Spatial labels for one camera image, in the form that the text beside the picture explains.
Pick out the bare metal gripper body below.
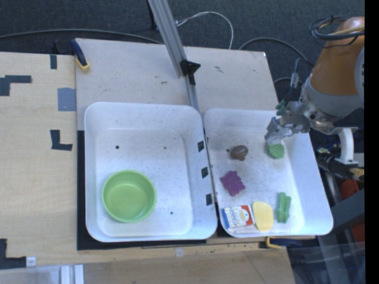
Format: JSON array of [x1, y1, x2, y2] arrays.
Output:
[[277, 100, 337, 134]]

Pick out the green toy broccoli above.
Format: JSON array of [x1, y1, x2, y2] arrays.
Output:
[[267, 141, 286, 160]]

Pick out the brown toy mushroom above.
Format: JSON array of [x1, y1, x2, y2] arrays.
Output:
[[230, 144, 249, 162]]

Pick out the white plastic tray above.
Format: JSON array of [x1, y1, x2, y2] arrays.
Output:
[[83, 101, 219, 243], [203, 108, 335, 238]]

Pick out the purple toy grapes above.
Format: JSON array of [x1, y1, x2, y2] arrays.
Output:
[[219, 170, 246, 197]]

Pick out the green toy asparagus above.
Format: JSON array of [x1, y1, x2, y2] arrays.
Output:
[[276, 191, 292, 224]]

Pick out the yellow flat rounded toy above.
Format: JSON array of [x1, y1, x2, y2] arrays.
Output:
[[252, 201, 275, 233]]

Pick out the red white blue carton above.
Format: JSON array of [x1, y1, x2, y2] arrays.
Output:
[[221, 204, 256, 230]]

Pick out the green bowl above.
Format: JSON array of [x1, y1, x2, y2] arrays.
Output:
[[101, 169, 158, 224]]

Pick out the black cylinder on white bracket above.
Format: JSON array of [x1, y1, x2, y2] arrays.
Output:
[[316, 125, 365, 183]]

